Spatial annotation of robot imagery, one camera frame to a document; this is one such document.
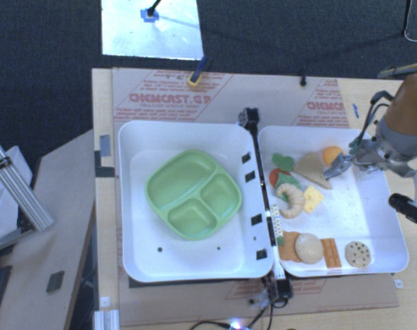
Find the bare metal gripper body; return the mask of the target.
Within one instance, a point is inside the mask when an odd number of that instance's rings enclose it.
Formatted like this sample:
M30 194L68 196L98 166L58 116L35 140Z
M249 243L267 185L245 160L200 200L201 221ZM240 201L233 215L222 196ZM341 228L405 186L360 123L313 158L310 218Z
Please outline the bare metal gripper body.
M405 178L417 173L417 169L409 165L413 157L398 152L382 137L363 140L356 137L349 148L352 163L362 171L391 171Z

